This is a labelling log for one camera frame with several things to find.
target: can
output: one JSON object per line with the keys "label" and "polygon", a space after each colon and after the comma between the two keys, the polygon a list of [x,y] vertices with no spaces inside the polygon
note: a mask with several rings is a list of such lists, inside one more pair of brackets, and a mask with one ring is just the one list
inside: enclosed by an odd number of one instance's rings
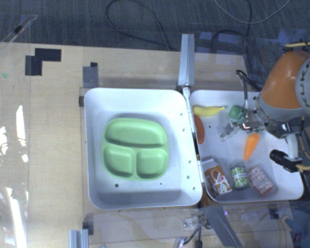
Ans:
{"label": "can", "polygon": [[234,166],[230,169],[233,186],[236,190],[243,190],[250,187],[249,178],[245,166]]}

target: toy carrot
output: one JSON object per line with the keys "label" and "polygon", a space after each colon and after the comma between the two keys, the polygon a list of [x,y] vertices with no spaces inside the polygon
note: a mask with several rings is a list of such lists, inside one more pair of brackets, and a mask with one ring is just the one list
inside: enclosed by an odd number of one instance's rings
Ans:
{"label": "toy carrot", "polygon": [[205,140],[205,128],[199,116],[194,115],[194,122],[196,126],[197,141],[202,144]]}
{"label": "toy carrot", "polygon": [[246,143],[246,149],[244,152],[244,160],[247,161],[250,157],[250,155],[252,155],[253,151],[256,148],[256,145],[259,142],[259,134],[257,132],[253,133],[252,135],[250,135],[247,139],[247,143]]}

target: green plate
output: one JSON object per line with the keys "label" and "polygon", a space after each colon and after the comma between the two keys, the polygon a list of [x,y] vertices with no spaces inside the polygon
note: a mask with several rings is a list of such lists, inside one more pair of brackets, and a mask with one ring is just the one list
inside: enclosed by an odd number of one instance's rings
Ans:
{"label": "green plate", "polygon": [[157,179],[167,169],[167,135],[160,124],[151,120],[111,120],[104,129],[101,150],[105,169],[121,179]]}

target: food package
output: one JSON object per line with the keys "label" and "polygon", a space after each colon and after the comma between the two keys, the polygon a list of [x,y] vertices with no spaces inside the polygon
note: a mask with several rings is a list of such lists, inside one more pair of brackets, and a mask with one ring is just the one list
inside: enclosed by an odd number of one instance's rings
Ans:
{"label": "food package", "polygon": [[222,168],[214,159],[203,161],[202,165],[203,169],[205,170],[205,178],[214,197],[232,191],[232,188],[229,185]]}
{"label": "food package", "polygon": [[243,190],[250,188],[246,167],[242,165],[234,165],[230,169],[230,173],[233,180],[233,186],[236,190]]}
{"label": "food package", "polygon": [[273,188],[273,183],[268,179],[268,177],[258,166],[255,166],[248,171],[248,177],[252,186],[258,191],[261,196],[263,196],[271,188]]}

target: black cable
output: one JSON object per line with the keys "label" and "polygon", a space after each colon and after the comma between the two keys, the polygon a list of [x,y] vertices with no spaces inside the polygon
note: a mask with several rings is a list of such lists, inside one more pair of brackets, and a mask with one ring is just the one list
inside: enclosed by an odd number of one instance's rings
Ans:
{"label": "black cable", "polygon": [[243,85],[243,93],[244,93],[244,103],[243,103],[243,109],[242,109],[242,117],[245,117],[247,114],[247,103],[248,103],[248,91],[247,91],[247,84],[246,84],[246,79],[244,76],[241,75],[239,72],[240,70],[236,71],[236,74],[240,77]]}
{"label": "black cable", "polygon": [[202,227],[200,227],[200,230],[198,231],[198,240],[201,240],[201,231],[202,231]]}
{"label": "black cable", "polygon": [[246,82],[251,86],[253,87],[256,91],[261,91],[262,88],[259,87],[255,82],[253,82],[252,80],[250,80],[248,78],[248,76],[245,74],[245,72],[241,71],[241,70],[237,70],[236,71],[237,74],[242,74],[242,76],[245,78]]}
{"label": "black cable", "polygon": [[[252,19],[252,5],[251,3],[249,2],[249,0],[245,0],[247,3],[248,3],[248,7],[249,7],[249,19],[248,19],[248,23],[251,22],[251,19]],[[249,40],[249,33],[250,33],[250,24],[247,24],[247,30],[246,30],[246,34],[242,34],[240,32],[237,32],[235,30],[230,30],[230,29],[223,29],[223,30],[220,30],[218,32],[216,32],[211,40],[210,40],[210,53],[213,53],[213,40],[215,37],[217,37],[219,34],[221,33],[233,33],[233,34],[236,34],[236,35],[239,35],[241,37],[244,38],[244,42],[245,42],[245,51],[246,51],[246,61],[247,61],[247,65],[249,66],[249,70],[251,71],[252,69],[252,65],[251,65],[251,62],[250,62],[250,55],[249,55],[249,45],[251,45],[257,52],[257,55],[259,56],[259,51],[257,49],[257,47],[255,47]]]}
{"label": "black cable", "polygon": [[200,226],[199,228],[197,228],[197,229],[192,233],[192,235],[184,242],[183,245],[188,244],[188,243],[193,239],[193,237],[197,234],[197,232],[198,232],[199,230],[201,230],[201,228],[202,228],[202,226]]}
{"label": "black cable", "polygon": [[[300,127],[299,127],[299,139],[300,139],[300,142],[302,142],[302,139],[303,139],[303,137],[302,137],[302,132],[304,131],[304,117],[302,117],[301,118],[301,123],[300,123]],[[308,153],[307,151],[306,151],[306,149],[305,149],[305,146],[304,145],[302,145],[301,144],[301,150],[302,150],[302,152],[303,152],[303,155],[305,155],[306,156],[306,153],[310,156],[310,153]]]}
{"label": "black cable", "polygon": [[229,15],[231,18],[233,18],[234,20],[240,22],[240,23],[244,23],[244,24],[260,24],[266,20],[268,20],[269,18],[271,18],[272,16],[274,16],[275,14],[277,14],[278,12],[280,12],[285,6],[288,5],[288,3],[292,1],[292,0],[288,0],[282,7],[280,7],[278,10],[274,11],[272,14],[270,14],[269,16],[267,16],[266,18],[264,18],[263,20],[260,21],[255,21],[255,22],[246,22],[240,19],[237,19],[236,17],[234,17],[233,15],[231,15],[229,12],[227,12],[218,2],[217,0],[214,0],[214,2],[216,3],[216,5],[223,10],[227,15]]}
{"label": "black cable", "polygon": [[[120,30],[110,21],[110,19],[109,19],[109,9],[110,9],[110,7],[111,7],[115,2],[118,2],[118,1],[130,1],[130,2],[136,3],[136,4],[140,5],[140,6],[142,6],[143,8],[145,8],[145,9],[154,17],[154,19],[155,19],[155,21],[156,21],[156,24],[157,24],[157,26],[159,27],[160,32],[161,32],[161,35],[162,35],[162,37],[163,37],[164,44],[163,44],[163,43],[160,43],[160,42],[157,42],[157,41],[154,41],[154,40],[149,40],[149,39],[137,37],[137,36],[134,36],[134,35],[132,35],[132,34],[129,34],[129,33],[120,31]],[[146,41],[146,42],[150,42],[150,43],[153,43],[153,44],[157,44],[157,45],[164,46],[164,47],[166,47],[166,49],[167,49],[168,51],[170,51],[170,50],[178,51],[177,49],[175,49],[175,48],[169,46],[168,41],[167,41],[167,38],[166,38],[165,33],[164,33],[164,30],[163,30],[163,27],[162,27],[162,25],[161,25],[159,19],[156,17],[156,15],[153,13],[153,11],[151,11],[151,9],[150,9],[148,6],[146,6],[145,4],[143,4],[143,3],[140,3],[140,2],[138,2],[138,1],[136,1],[136,0],[112,0],[112,1],[107,5],[107,7],[106,7],[106,9],[105,9],[105,18],[106,18],[108,24],[109,24],[115,31],[117,31],[118,33],[120,33],[120,34],[122,34],[122,35],[128,36],[128,37],[130,37],[130,38],[134,38],[134,39],[138,39],[138,40],[142,40],[142,41]]]}

